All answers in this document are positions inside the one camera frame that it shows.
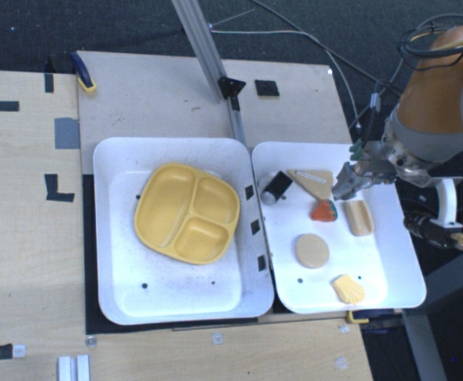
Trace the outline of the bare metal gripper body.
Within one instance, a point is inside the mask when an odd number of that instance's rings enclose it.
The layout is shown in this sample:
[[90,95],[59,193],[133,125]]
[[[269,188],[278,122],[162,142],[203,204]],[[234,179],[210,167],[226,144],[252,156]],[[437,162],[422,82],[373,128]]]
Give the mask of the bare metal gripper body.
[[401,143],[360,140],[353,146],[353,186],[368,188],[402,179],[417,187],[432,187],[438,178],[430,175],[434,163],[410,153]]

